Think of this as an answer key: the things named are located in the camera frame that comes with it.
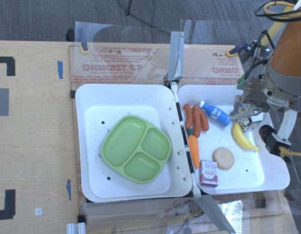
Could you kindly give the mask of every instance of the divided plate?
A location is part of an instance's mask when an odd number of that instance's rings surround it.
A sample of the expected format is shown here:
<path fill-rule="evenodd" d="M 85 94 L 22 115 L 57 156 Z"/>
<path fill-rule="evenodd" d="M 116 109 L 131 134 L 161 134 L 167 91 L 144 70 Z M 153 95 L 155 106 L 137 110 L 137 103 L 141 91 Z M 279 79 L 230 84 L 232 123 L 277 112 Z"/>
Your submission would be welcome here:
<path fill-rule="evenodd" d="M 134 115 L 121 118 L 101 147 L 104 161 L 137 183 L 154 180 L 170 153 L 169 137 L 150 122 Z"/>

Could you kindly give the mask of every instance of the plastic bottle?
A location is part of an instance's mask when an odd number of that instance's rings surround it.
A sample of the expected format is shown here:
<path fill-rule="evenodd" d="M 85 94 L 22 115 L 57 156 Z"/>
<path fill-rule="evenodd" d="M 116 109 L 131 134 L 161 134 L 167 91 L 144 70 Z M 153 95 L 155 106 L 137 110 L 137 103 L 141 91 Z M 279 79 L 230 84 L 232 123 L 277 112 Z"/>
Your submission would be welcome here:
<path fill-rule="evenodd" d="M 222 125 L 227 126 L 231 122 L 229 115 L 224 113 L 220 108 L 207 105 L 203 100 L 199 106 L 206 111 L 210 118 L 220 122 Z"/>

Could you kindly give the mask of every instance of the cookie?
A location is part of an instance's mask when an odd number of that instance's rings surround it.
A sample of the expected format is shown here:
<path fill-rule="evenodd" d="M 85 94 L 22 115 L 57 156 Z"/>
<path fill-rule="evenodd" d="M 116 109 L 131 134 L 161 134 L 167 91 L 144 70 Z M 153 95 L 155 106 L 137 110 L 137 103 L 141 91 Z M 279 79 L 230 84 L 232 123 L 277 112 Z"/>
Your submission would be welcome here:
<path fill-rule="evenodd" d="M 225 147 L 216 149 L 212 154 L 212 160 L 217 162 L 218 168 L 223 170 L 231 168 L 235 162 L 233 153 Z"/>

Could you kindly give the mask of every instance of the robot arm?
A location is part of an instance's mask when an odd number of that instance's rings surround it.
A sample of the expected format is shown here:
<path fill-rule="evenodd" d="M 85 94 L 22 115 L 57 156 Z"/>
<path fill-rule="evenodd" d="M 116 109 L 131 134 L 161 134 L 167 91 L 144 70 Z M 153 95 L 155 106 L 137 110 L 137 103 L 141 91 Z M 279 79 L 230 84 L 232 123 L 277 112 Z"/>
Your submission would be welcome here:
<path fill-rule="evenodd" d="M 261 46 L 256 46 L 254 59 L 260 55 Z M 270 153 L 280 156 L 279 147 L 290 147 L 288 138 L 296 122 L 301 104 L 301 20 L 288 22 L 269 59 L 264 63 L 263 73 L 258 78 L 244 79 L 243 93 L 236 95 L 234 109 L 230 113 L 243 130 L 252 129 L 256 116 L 273 109 L 284 113 L 281 127 L 276 133 L 270 126 L 259 130 Z"/>

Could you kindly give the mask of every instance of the yellow banana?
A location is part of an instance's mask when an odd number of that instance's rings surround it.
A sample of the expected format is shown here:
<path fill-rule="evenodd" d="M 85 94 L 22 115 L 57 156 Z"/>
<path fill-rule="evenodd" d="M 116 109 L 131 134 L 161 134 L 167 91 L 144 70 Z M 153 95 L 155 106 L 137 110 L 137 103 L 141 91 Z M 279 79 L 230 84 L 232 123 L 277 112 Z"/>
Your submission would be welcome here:
<path fill-rule="evenodd" d="M 233 129 L 232 129 L 234 138 L 236 139 L 236 141 L 245 149 L 254 149 L 256 151 L 259 150 L 258 147 L 255 147 L 251 141 L 249 139 L 246 138 L 246 136 L 243 133 L 243 129 L 241 127 L 241 125 L 238 122 L 235 122 L 235 124 L 233 125 Z"/>

